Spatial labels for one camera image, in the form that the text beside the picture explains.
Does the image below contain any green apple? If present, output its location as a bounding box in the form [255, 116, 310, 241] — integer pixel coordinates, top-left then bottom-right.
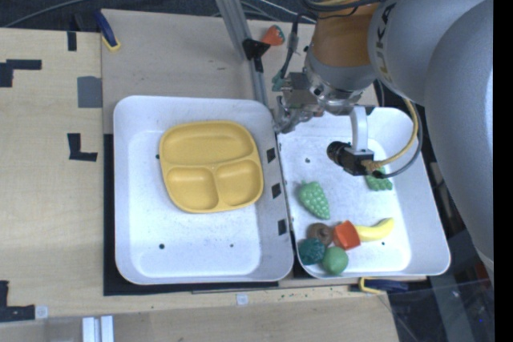
[321, 245, 350, 276]

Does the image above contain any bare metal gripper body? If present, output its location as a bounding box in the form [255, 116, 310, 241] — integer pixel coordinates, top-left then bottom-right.
[277, 70, 366, 118]

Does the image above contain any yellow banana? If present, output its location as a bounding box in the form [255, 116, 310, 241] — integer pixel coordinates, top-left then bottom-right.
[353, 216, 396, 243]

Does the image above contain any black block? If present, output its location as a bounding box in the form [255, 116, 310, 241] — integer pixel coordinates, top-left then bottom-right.
[241, 37, 272, 72]

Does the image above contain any orange carrot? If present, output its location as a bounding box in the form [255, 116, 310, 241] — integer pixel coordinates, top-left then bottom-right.
[332, 219, 362, 251]

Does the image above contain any red strawberry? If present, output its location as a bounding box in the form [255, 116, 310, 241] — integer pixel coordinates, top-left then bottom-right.
[261, 24, 287, 47]

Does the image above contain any brown doughnut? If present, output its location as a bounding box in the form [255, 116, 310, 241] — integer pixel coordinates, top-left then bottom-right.
[306, 222, 335, 247]

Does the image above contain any white plastic tray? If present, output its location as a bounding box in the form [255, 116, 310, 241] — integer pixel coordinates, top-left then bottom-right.
[112, 94, 295, 286]
[276, 105, 452, 280]

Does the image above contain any pale wood board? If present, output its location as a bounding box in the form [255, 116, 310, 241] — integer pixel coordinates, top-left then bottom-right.
[100, 8, 428, 287]

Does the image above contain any black cylinder on white bracket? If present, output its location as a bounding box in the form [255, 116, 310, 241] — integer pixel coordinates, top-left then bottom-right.
[325, 105, 380, 177]

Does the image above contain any yellow divided plate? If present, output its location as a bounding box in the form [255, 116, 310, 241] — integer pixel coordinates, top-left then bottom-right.
[158, 119, 265, 215]

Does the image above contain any dark green broccoli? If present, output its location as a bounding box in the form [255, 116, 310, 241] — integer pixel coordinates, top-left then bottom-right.
[297, 237, 327, 267]

